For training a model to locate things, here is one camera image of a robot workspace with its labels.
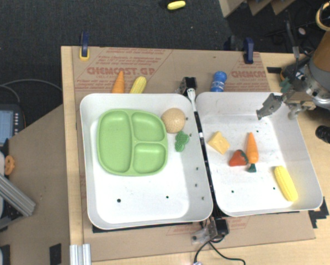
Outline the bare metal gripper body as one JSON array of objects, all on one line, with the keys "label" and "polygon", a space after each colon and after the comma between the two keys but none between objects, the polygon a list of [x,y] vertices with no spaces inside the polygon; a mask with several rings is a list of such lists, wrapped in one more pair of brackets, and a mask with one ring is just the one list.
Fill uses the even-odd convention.
[{"label": "bare metal gripper body", "polygon": [[330,110],[330,92],[311,76],[299,75],[293,81],[286,77],[281,82],[281,93],[287,105],[307,110],[316,107]]}]

